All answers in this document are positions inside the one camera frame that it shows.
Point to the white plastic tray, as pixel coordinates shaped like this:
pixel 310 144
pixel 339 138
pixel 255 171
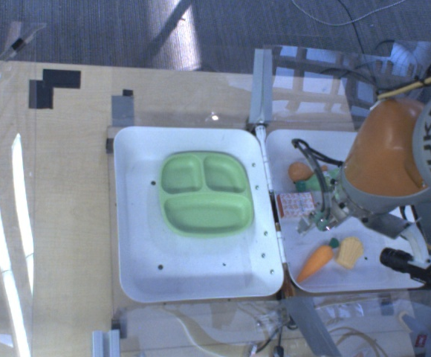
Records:
pixel 353 277
pixel 200 270

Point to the orange round toy fruit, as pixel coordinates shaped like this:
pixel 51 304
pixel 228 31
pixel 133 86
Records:
pixel 299 170

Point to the red and white carton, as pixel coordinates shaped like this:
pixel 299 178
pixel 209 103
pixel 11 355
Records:
pixel 295 204

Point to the orange carrot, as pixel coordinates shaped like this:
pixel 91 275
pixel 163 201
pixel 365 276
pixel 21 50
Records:
pixel 316 260

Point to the black cylinder on white bracket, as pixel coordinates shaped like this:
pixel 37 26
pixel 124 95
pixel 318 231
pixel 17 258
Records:
pixel 397 259

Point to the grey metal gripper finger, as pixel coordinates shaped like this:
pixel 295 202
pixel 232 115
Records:
pixel 304 226
pixel 324 224

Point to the green divided plate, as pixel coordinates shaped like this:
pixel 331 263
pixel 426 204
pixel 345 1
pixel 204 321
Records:
pixel 204 214

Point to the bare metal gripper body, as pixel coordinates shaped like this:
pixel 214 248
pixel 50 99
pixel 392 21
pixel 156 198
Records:
pixel 335 204

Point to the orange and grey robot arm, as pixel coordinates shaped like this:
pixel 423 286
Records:
pixel 382 151

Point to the yellow biscuit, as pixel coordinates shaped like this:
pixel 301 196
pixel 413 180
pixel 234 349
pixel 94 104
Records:
pixel 349 253

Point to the thin black and white rod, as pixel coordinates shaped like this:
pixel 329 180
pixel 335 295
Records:
pixel 264 154

